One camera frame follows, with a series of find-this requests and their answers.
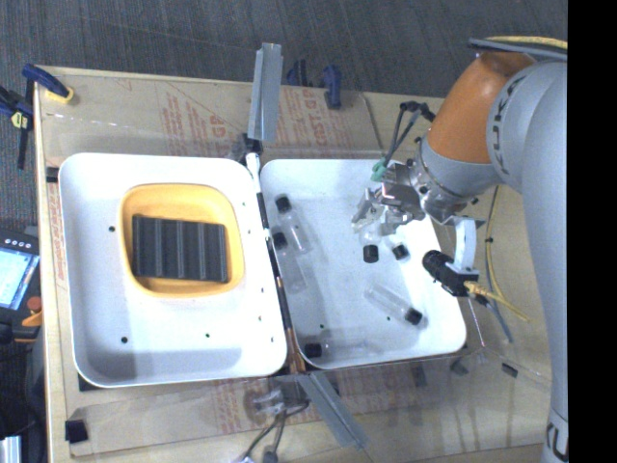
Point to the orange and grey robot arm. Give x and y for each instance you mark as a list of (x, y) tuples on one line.
[(530, 128)]

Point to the black cylinder on white bracket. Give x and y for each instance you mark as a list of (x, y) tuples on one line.
[(446, 270)]

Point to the thin black and white rod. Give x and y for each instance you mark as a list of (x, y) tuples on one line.
[(270, 239)]

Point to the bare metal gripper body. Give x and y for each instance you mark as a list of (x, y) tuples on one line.
[(405, 193)]

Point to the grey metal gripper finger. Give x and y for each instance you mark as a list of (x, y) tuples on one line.
[(396, 220), (365, 209)]

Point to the clear plastic bottle black cap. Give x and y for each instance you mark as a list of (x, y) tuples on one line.
[(337, 344), (395, 304), (291, 265), (370, 253), (400, 251), (295, 227)]

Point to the black ribbed rack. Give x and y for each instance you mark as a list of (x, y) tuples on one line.
[(178, 248)]

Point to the orange bowl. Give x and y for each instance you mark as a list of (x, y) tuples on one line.
[(178, 198)]

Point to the white plastic tray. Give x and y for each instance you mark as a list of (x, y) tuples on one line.
[(337, 268), (159, 335)]

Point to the brown cardboard board red print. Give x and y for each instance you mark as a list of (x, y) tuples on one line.
[(144, 109)]

